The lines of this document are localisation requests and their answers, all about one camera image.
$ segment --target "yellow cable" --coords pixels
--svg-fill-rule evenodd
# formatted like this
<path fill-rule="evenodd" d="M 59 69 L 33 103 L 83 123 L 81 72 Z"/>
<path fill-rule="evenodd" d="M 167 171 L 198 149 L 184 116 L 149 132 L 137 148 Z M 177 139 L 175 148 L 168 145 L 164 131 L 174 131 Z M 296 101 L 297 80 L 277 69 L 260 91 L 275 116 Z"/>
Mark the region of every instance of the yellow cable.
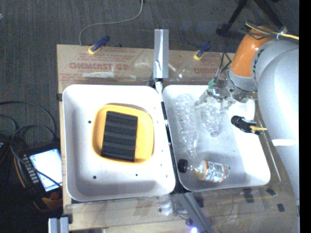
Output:
<path fill-rule="evenodd" d="M 257 31 L 259 31 L 261 33 L 265 33 L 265 34 L 269 35 L 267 32 L 260 30 L 260 28 L 253 27 L 253 26 L 251 26 L 248 23 L 246 23 L 246 25 L 248 27 L 250 27 L 251 29 L 254 29 L 254 30 L 257 30 Z M 295 40 L 299 40 L 299 36 L 295 36 L 295 35 L 291 35 L 291 34 L 286 34 L 286 33 L 276 33 L 276 32 L 271 32 L 271 33 L 276 34 L 276 35 L 281 35 L 281 36 L 284 36 L 284 37 L 289 37 L 289 38 L 292 38 L 292 39 L 295 39 Z"/>

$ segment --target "blue light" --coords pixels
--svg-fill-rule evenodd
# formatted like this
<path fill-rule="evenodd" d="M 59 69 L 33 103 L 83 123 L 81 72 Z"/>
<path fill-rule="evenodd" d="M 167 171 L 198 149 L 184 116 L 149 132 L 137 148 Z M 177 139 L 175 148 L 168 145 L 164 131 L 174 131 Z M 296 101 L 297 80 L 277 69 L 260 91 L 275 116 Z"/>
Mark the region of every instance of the blue light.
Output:
<path fill-rule="evenodd" d="M 198 233 L 198 229 L 197 229 L 196 227 L 193 227 L 193 228 L 191 229 L 191 233 Z"/>

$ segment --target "blue and yellow clamp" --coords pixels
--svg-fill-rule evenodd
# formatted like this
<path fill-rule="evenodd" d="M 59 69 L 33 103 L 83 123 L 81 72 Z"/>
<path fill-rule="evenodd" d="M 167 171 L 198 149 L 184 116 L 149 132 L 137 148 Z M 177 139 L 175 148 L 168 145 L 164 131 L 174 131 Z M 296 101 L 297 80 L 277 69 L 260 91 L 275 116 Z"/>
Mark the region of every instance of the blue and yellow clamp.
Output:
<path fill-rule="evenodd" d="M 201 60 L 202 57 L 203 57 L 203 55 L 204 55 L 204 52 L 209 51 L 210 48 L 211 48 L 210 41 L 207 41 L 207 42 L 203 45 L 203 47 L 195 53 L 194 58 L 195 58 L 196 60 Z"/>
<path fill-rule="evenodd" d="M 109 40 L 110 40 L 110 37 L 106 35 L 105 37 L 101 38 L 98 42 L 96 42 L 93 46 L 90 46 L 88 48 L 88 52 L 90 54 L 97 53 L 102 48 L 102 46 L 106 46 L 106 43 Z"/>

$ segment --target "office chair leg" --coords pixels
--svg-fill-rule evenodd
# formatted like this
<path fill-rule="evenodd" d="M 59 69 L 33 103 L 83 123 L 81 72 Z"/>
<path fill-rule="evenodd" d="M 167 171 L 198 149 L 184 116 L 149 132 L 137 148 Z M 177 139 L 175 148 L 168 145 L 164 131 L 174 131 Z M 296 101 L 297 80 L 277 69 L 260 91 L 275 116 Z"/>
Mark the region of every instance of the office chair leg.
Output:
<path fill-rule="evenodd" d="M 237 8 L 235 9 L 235 11 L 233 12 L 230 20 L 228 23 L 223 23 L 221 24 L 217 29 L 216 29 L 216 34 L 220 35 L 220 36 L 225 36 L 227 35 L 229 29 L 231 28 L 233 22 L 237 19 L 237 17 L 239 16 L 240 12 L 242 11 L 242 9 L 244 8 L 244 6 L 246 5 L 248 0 L 240 0 L 239 4 L 237 6 Z"/>
<path fill-rule="evenodd" d="M 276 13 L 270 8 L 265 0 L 254 0 L 260 9 L 269 17 L 269 19 L 277 26 L 283 27 L 282 22 L 279 20 Z"/>

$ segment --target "bottle label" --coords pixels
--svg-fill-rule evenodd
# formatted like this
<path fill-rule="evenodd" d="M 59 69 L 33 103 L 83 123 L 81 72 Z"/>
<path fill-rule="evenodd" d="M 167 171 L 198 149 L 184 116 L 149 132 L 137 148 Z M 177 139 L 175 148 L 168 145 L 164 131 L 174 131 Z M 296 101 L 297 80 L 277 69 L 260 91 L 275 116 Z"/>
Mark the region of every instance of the bottle label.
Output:
<path fill-rule="evenodd" d="M 220 183 L 225 177 L 225 167 L 222 164 L 206 162 L 206 170 L 202 181 Z"/>

